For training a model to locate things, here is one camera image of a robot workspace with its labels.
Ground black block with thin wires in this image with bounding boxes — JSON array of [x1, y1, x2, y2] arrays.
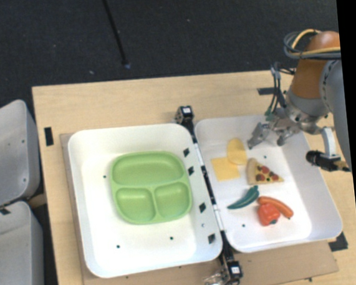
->
[[174, 104, 195, 123], [224, 259, 244, 281]]

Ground pale yellow potato chip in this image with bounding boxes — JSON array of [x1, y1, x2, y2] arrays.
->
[[225, 137, 249, 167]]

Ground pizza slice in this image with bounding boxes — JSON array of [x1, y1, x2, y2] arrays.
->
[[245, 155, 285, 186]]

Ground orange bell pepper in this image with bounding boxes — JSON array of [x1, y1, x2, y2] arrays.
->
[[256, 201, 282, 228]]

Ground orange carrot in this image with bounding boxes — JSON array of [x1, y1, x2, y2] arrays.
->
[[256, 193, 295, 223]]

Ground yellow cheese slice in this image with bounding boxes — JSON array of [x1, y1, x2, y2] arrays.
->
[[210, 155, 242, 183]]

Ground black cylinder on white bracket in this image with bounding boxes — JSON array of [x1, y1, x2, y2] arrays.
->
[[302, 125, 350, 176]]

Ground white plastic tray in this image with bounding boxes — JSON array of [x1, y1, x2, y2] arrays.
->
[[193, 107, 345, 258], [66, 117, 226, 281]]

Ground thin black and white rod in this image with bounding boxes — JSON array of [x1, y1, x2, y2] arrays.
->
[[185, 115, 234, 264]]

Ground green divided plate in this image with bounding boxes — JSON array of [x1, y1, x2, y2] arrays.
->
[[107, 147, 195, 229]]

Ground green chili pepper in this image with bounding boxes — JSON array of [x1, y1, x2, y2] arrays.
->
[[224, 184, 262, 211]]

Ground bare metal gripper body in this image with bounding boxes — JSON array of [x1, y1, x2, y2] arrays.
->
[[266, 105, 319, 138]]

